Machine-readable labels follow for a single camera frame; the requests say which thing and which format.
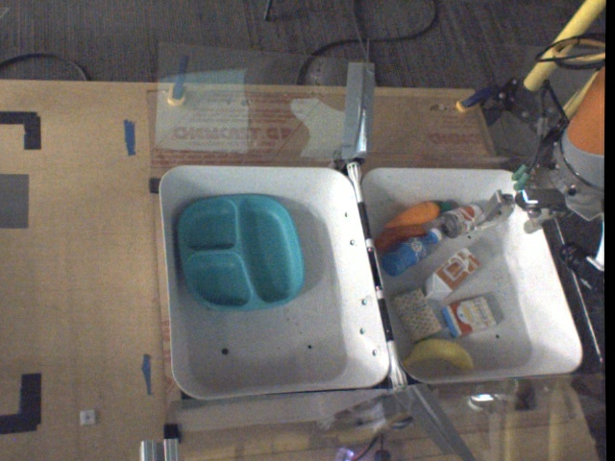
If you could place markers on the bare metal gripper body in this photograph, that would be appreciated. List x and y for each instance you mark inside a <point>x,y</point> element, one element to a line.
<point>543,200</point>

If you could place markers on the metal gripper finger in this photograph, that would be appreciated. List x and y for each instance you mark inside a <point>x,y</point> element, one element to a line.
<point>490,225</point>
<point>500,203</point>

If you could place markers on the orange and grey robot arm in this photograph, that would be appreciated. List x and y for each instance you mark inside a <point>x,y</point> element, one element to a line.
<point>588,128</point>

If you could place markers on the small grey bottle, red label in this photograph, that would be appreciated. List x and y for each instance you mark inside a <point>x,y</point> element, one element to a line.
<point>459,220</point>

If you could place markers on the orange and white carton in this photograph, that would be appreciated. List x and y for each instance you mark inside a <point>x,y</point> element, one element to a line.
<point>454,272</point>

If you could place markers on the orange carrot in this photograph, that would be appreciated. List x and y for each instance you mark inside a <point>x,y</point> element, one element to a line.
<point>413,215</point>

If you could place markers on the white plastic tray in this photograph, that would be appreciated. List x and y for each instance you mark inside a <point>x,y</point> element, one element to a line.
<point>523,305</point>
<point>288,344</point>

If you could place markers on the blue bottle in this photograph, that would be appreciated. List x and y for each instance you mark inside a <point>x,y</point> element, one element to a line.
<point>406,256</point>

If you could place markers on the white carton, blue orange print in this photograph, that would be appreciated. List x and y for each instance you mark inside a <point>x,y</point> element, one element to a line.
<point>471,316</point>

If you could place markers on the red sausage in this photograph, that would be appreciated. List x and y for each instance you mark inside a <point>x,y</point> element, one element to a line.
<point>396,237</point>

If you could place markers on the beige patterned biscuit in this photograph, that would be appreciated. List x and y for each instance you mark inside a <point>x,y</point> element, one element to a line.
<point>417,316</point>

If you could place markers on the yellow banana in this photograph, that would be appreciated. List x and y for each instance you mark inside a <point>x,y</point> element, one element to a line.
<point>439,355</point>

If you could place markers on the brown cardboard board, red print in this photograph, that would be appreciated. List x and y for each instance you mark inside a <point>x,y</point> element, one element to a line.
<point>269,128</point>

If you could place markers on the teal divided plate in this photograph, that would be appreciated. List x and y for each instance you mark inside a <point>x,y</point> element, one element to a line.
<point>240,252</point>

